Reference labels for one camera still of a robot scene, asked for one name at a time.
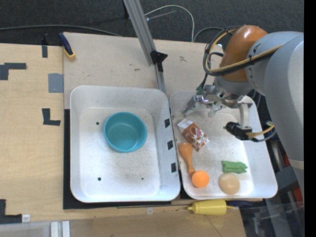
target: white tray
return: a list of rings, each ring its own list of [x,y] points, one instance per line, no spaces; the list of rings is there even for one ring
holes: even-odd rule
[[[173,116],[173,127],[176,144],[186,142],[181,135],[177,123],[184,119],[182,111],[193,92],[177,91],[170,97],[170,108]],[[243,102],[253,103],[249,109],[249,125],[253,131],[261,131],[260,120],[256,105],[249,97],[244,97]],[[277,192],[277,182],[270,161],[266,143],[241,141],[223,127],[227,122],[240,122],[239,109],[224,108],[209,118],[207,109],[202,106],[198,111],[186,117],[196,123],[205,132],[210,142],[201,151],[193,151],[192,163],[195,170],[204,170],[210,176],[210,182],[205,188],[195,188],[187,173],[187,165],[179,154],[179,163],[186,193],[198,200],[215,198],[271,198]],[[236,174],[240,180],[240,191],[235,195],[223,193],[218,186],[218,178],[223,173],[221,160],[242,161],[247,166],[247,172]]]
[[[71,191],[78,200],[170,201],[178,196],[176,149],[171,121],[165,125],[170,110],[163,92],[79,86],[72,91],[70,103]],[[104,138],[106,118],[120,111],[136,114],[147,127],[145,144],[134,152],[117,153]]]

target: yellow bottle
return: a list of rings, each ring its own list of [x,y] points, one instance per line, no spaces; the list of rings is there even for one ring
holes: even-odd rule
[[[193,202],[188,207],[194,214],[204,215],[224,215],[227,210],[226,201],[224,199],[211,199]]]

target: black cable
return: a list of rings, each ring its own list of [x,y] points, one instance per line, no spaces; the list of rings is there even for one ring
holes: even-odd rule
[[[86,27],[86,26],[76,26],[76,25],[33,25],[33,26],[16,26],[16,27],[5,27],[5,28],[0,28],[0,31],[10,31],[10,30],[20,30],[20,29],[31,29],[31,28],[49,28],[49,27],[68,27],[68,28],[78,28],[78,29],[85,29],[85,30],[90,30],[94,32],[100,32],[108,35],[113,35],[113,36],[119,36],[121,35],[111,33],[108,31],[100,30],[97,28],[92,28],[92,27]]]
[[[218,32],[211,40],[209,40],[209,42],[206,44],[205,46],[205,50],[204,50],[204,56],[203,56],[203,68],[205,70],[205,72],[209,75],[212,76],[211,72],[209,72],[205,66],[206,64],[206,59],[207,59],[207,56],[208,56],[208,53],[209,53],[209,50],[211,48],[211,46],[218,40],[218,38],[224,34],[225,32],[229,31],[229,30],[232,30],[232,29],[235,29],[237,30],[237,28],[239,28],[241,26],[229,26],[227,28],[222,28],[222,30],[220,32]]]
[[[209,54],[209,56],[208,56],[208,66],[209,66],[209,68],[211,68],[211,57],[212,57],[212,55],[213,54],[215,54],[215,55],[218,55],[218,56],[221,56],[221,57],[223,57],[224,56],[224,54],[223,53],[219,53],[219,52],[211,52],[210,54]]]
[[[201,87],[202,87],[202,88],[204,88],[204,85],[205,85],[205,83],[206,83],[207,76],[208,76],[208,74],[205,73],[204,79],[203,79],[203,81],[202,81],[202,83],[201,83]]]
[[[206,70],[206,68],[204,68],[204,70],[210,76],[214,76],[214,77],[224,76],[224,75],[230,74],[232,72],[236,72],[238,70],[241,70],[241,69],[243,69],[243,68],[245,68],[247,66],[253,65],[253,64],[255,64],[255,63],[259,62],[259,61],[262,61],[262,60],[272,56],[273,54],[274,54],[274,52],[268,53],[268,54],[266,54],[266,55],[264,55],[262,57],[257,58],[255,61],[251,60],[251,61],[248,61],[248,62],[246,62],[244,64],[233,66],[233,67],[231,67],[229,69],[226,69],[224,71],[210,72],[210,71]]]
[[[205,27],[205,28],[203,28],[202,30],[199,30],[199,31],[197,32],[197,34],[196,34],[195,37],[193,38],[193,42],[195,42],[195,41],[197,40],[197,37],[198,37],[202,32],[204,32],[204,31],[206,31],[206,30],[222,30],[222,29],[224,29],[224,28],[223,28],[223,27],[216,27],[216,26]]]

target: wooden table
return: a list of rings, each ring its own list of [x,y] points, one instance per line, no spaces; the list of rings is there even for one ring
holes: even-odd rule
[[[232,231],[234,236],[245,236],[238,209],[224,216],[194,215],[187,210],[192,200],[175,199],[150,210],[146,206],[63,209],[64,109],[69,108],[71,90],[80,84],[156,87],[155,71],[146,64],[138,39],[65,36],[76,52],[72,60],[59,46],[48,46],[44,58],[42,46],[0,44],[0,65],[27,66],[9,69],[8,80],[0,80],[0,199],[6,199],[6,215],[29,214],[31,222],[71,220],[75,236],[111,231],[147,236],[148,226],[157,236],[231,236]],[[155,44],[168,54],[163,62],[167,96],[176,90],[194,91],[204,77],[204,44],[165,40]],[[48,75],[53,73],[64,76],[64,93],[48,91]],[[44,125],[43,108],[49,108],[51,120],[60,120],[60,125]],[[122,221],[124,229],[116,224]]]

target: white cable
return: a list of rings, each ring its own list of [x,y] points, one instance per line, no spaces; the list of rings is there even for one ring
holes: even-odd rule
[[[187,9],[185,9],[184,7],[181,7],[181,6],[178,6],[178,5],[173,5],[173,4],[172,5],[166,5],[166,6],[154,9],[154,10],[152,10],[150,12],[147,12],[144,15],[147,16],[147,15],[149,15],[149,14],[155,12],[155,11],[158,11],[158,10],[161,10],[161,9],[164,9],[164,8],[167,8],[167,7],[177,7],[177,8],[183,9],[191,16],[191,19],[192,19],[192,37],[191,37],[191,41],[194,42],[194,27],[195,27],[194,18],[192,16],[192,14]]]

